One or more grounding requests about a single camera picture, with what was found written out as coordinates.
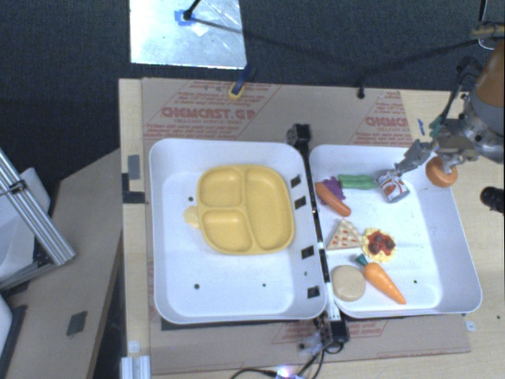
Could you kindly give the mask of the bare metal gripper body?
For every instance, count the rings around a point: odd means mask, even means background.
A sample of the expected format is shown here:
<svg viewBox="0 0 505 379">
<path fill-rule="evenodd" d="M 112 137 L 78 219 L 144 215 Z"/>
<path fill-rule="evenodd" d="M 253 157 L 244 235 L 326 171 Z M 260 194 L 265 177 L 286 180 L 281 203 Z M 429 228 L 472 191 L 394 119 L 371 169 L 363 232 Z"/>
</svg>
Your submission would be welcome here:
<svg viewBox="0 0 505 379">
<path fill-rule="evenodd" d="M 447 119 L 441 125 L 432 127 L 432 138 L 436 142 L 436 153 L 452 163 L 480 158 L 494 163 L 504 161 L 503 135 L 482 122 Z"/>
</svg>

